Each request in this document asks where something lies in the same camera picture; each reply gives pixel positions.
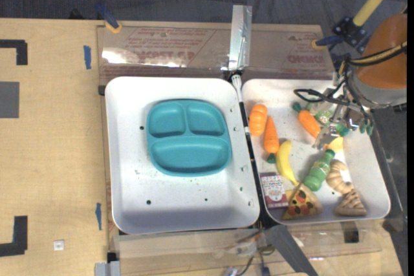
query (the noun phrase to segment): white tray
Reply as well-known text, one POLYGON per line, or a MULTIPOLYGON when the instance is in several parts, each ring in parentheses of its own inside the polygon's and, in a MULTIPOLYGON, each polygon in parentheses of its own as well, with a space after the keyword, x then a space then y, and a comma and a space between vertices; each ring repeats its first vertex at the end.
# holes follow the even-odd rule
POLYGON ((129 234, 243 228, 260 208, 239 102, 226 81, 203 78, 121 77, 105 90, 113 219, 129 234), (210 102, 222 112, 232 159, 219 173, 199 177, 158 171, 147 151, 146 117, 172 99, 210 102))
MULTIPOLYGON (((272 116, 278 132, 279 140, 292 141, 290 164, 296 180, 303 181, 312 164, 321 156, 321 152, 312 148, 314 138, 305 131, 298 121, 298 114, 292 109, 292 103, 298 101, 305 106, 305 101, 299 99, 294 89, 305 88, 323 92, 331 86, 331 81, 318 80, 249 80, 242 88, 247 115, 256 103, 267 106, 269 116, 272 116)), ((252 145, 260 173, 275 171, 275 166, 266 162, 267 154, 263 149, 263 135, 252 137, 252 145)), ((321 223, 356 219, 384 218, 391 207, 389 195, 382 178, 378 161, 369 136, 359 131, 350 132, 343 141, 344 149, 336 154, 335 159, 345 162, 348 171, 343 173, 343 179, 354 184, 360 198, 367 209, 365 217, 337 217, 335 207, 342 200, 342 194, 330 188, 326 181, 319 191, 315 192, 323 206, 323 213, 312 217, 282 220, 285 209, 273 209, 268 214, 282 224, 321 223)), ((285 189, 294 189, 294 185, 283 179, 285 189)))

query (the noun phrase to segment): wooden board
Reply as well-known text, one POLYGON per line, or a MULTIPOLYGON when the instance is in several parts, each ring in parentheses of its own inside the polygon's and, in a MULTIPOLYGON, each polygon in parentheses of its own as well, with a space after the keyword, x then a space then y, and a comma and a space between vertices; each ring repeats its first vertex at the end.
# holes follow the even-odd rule
MULTIPOLYGON (((28 249, 24 255, 0 257, 0 275, 93 275, 95 262, 106 261, 110 211, 96 38, 101 24, 0 19, 1 39, 28 43, 27 66, 16 66, 15 50, 0 48, 0 81, 20 82, 19 118, 0 118, 0 243, 12 241, 15 216, 28 217, 28 249), (89 70, 84 45, 91 48, 89 70), (102 230, 95 215, 97 203, 102 207, 102 230), (65 249, 54 251, 54 241, 61 239, 65 249)), ((312 264, 321 274, 401 275, 392 241, 381 227, 378 245, 381 250, 376 252, 312 264)), ((273 263, 270 269, 275 275, 293 272, 286 262, 273 263)), ((256 271, 257 265, 246 275, 256 271)))

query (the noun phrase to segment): toy pizza slice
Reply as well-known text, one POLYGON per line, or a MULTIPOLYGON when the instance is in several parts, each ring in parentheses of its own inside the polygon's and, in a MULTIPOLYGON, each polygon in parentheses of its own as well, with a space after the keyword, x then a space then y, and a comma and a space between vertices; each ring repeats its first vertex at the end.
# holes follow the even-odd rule
POLYGON ((362 217, 367 215, 367 210, 358 193, 352 189, 335 209, 335 213, 344 217, 362 217))
POLYGON ((307 217, 322 213, 322 204, 316 195, 305 185, 300 184, 290 199, 289 207, 282 216, 282 220, 291 220, 297 217, 307 217))

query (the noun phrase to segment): toy carrot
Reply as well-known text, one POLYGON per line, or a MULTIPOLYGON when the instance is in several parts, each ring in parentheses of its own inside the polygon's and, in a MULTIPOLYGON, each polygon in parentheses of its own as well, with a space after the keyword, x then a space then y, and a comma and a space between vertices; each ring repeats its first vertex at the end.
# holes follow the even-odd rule
POLYGON ((260 136, 265 131, 267 119, 267 108, 261 103, 253 106, 248 117, 248 126, 252 136, 260 136))
POLYGON ((307 109, 302 109, 300 107, 300 104, 297 102, 293 104, 292 108, 299 113, 299 122, 306 129, 306 131, 310 133, 313 137, 318 137, 321 128, 318 122, 316 121, 315 117, 307 109))
POLYGON ((264 144, 265 151, 269 153, 267 162, 274 164, 276 162, 276 153, 279 151, 279 137, 271 116, 267 118, 264 144))

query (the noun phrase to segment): wire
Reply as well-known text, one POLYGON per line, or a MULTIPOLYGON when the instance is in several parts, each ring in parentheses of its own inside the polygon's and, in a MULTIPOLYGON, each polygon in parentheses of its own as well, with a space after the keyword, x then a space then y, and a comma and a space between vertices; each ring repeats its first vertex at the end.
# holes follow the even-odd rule
POLYGON ((331 92, 331 93, 329 93, 327 96, 328 97, 332 97, 334 94, 336 94, 337 92, 338 92, 338 90, 340 89, 340 87, 343 85, 345 83, 345 79, 344 80, 342 80, 339 84, 338 84, 338 86, 331 92))
POLYGON ((337 105, 343 105, 343 106, 348 106, 349 105, 349 101, 343 101, 343 100, 340 100, 338 98, 333 98, 332 97, 333 93, 330 93, 328 96, 326 96, 326 95, 324 95, 324 94, 322 94, 322 93, 320 93, 316 90, 313 90, 313 89, 295 89, 295 90, 293 90, 293 93, 295 95, 297 95, 299 98, 301 98, 302 100, 305 100, 309 103, 318 103, 318 102, 321 102, 321 101, 327 101, 329 103, 335 103, 337 105), (317 99, 308 99, 308 98, 304 97, 301 93, 307 93, 310 96, 317 96, 319 98, 317 98, 317 99))
POLYGON ((253 256, 253 257, 251 257, 251 258, 248 260, 247 265, 246 265, 246 267, 244 268, 244 270, 243 270, 241 273, 236 274, 236 276, 242 276, 242 275, 244 275, 244 274, 246 273, 247 269, 249 269, 250 265, 252 264, 253 258, 254 258, 254 256, 253 256))
POLYGON ((401 45, 396 47, 391 47, 387 50, 383 50, 370 56, 363 57, 361 59, 351 59, 349 56, 346 57, 341 64, 341 67, 338 71, 339 74, 345 72, 348 68, 348 65, 358 66, 358 67, 366 67, 371 65, 377 65, 381 62, 390 60, 391 58, 401 54, 407 53, 407 41, 403 42, 401 45))
MULTIPOLYGON (((257 251, 260 255, 260 261, 261 261, 261 267, 262 268, 265 266, 265 260, 263 259, 263 256, 269 256, 269 255, 273 254, 275 251, 276 251, 276 248, 273 247, 273 245, 265 246, 264 248, 260 248, 257 251)), ((243 271, 241 273, 238 273, 236 276, 244 275, 247 272, 247 270, 249 269, 249 267, 251 266, 251 264, 253 262, 253 259, 254 259, 254 255, 248 260, 247 265, 245 266, 243 271)))
MULTIPOLYGON (((349 84, 348 84, 349 77, 348 77, 347 71, 345 71, 345 73, 343 75, 344 75, 343 80, 345 82, 345 86, 349 89, 349 84)), ((359 106, 362 115, 364 115, 364 123, 366 125, 368 125, 368 124, 373 125, 374 124, 374 118, 370 114, 368 114, 366 112, 366 110, 364 109, 364 106, 362 106, 362 104, 359 101, 359 99, 358 98, 355 98, 353 101, 359 106)))

